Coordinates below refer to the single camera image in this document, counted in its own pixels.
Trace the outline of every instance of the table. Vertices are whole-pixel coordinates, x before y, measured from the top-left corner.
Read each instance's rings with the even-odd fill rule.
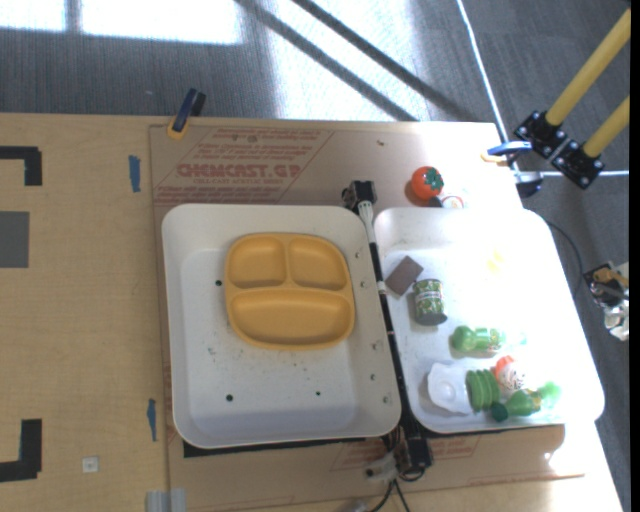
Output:
[[[149,127],[168,121],[0,116],[0,145],[37,147],[43,155],[42,186],[25,186],[22,161],[0,160],[0,211],[28,212],[29,240],[28,266],[0,268],[0,462],[19,460],[21,420],[42,421],[41,471],[36,479],[0,483],[3,510],[144,510],[149,491],[172,487],[162,420],[149,144]],[[201,118],[192,123],[277,124]],[[493,125],[456,125],[456,133],[474,136],[474,158],[477,148],[499,141]],[[425,129],[419,123],[322,126],[376,133]],[[440,146],[446,137],[445,130]],[[139,191],[132,155],[139,159]],[[464,160],[464,151],[454,157]],[[574,456],[582,457],[584,476],[529,481],[528,475],[514,475],[526,481],[415,492],[405,485],[411,510],[620,510],[595,425],[567,425],[564,436],[567,449],[557,452],[564,459],[558,463],[571,466]],[[329,489],[328,501],[274,501],[269,510],[334,511],[349,501],[345,496],[335,499]],[[248,501],[243,508],[266,505]],[[401,509],[397,496],[386,508]]]

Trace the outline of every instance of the white tray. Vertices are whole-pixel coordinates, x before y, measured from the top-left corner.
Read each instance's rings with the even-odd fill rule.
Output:
[[[237,238],[262,232],[324,237],[353,283],[351,335],[321,350],[259,348],[230,327],[224,262]],[[400,399],[364,225],[339,207],[182,205],[162,222],[173,416],[201,448],[377,437]]]
[[[384,276],[410,256],[424,271],[418,279],[443,283],[447,320],[418,324],[414,296],[389,292],[389,307],[412,411],[435,432],[453,433],[593,421],[604,394],[582,331],[551,232],[527,210],[395,208],[375,221]],[[493,366],[490,358],[454,356],[449,336],[458,325],[521,331],[527,343],[514,356],[534,385],[562,388],[555,407],[497,423],[486,412],[460,414],[436,406],[426,376],[434,363],[465,369]]]

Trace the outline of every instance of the gray square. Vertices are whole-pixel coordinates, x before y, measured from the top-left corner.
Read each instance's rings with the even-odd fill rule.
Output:
[[[0,211],[0,268],[29,266],[29,212]]]

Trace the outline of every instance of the gray carpet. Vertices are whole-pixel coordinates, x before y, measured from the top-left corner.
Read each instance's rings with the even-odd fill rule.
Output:
[[[202,7],[213,2],[195,8],[184,0],[189,16],[181,20],[160,4],[153,4],[155,18],[136,14],[138,3],[66,0],[56,18],[35,2],[5,0],[0,111],[171,115],[194,87],[207,95],[203,116],[496,122],[514,139],[513,130],[553,104],[630,6],[623,0],[226,0],[224,8]],[[116,4],[120,10],[110,18]],[[14,15],[12,7],[31,11]],[[156,30],[167,20],[164,33]],[[134,28],[127,32],[125,25]],[[136,27],[146,32],[136,36]],[[629,91],[626,45],[563,128],[584,142]],[[628,171],[628,127],[601,159],[607,171]],[[517,165],[554,170],[533,153]],[[629,260],[628,174],[602,174],[587,190],[545,174],[541,190],[523,202],[553,224],[567,279],[575,284],[606,395],[597,427],[629,511],[629,344],[607,332],[580,279],[602,263]]]

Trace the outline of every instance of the black corner marker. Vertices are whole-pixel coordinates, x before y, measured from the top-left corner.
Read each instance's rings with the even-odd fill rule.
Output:
[[[42,420],[22,420],[19,458],[0,462],[0,483],[32,480],[42,471]]]
[[[37,147],[0,146],[0,160],[23,160],[25,186],[42,186],[42,152]]]

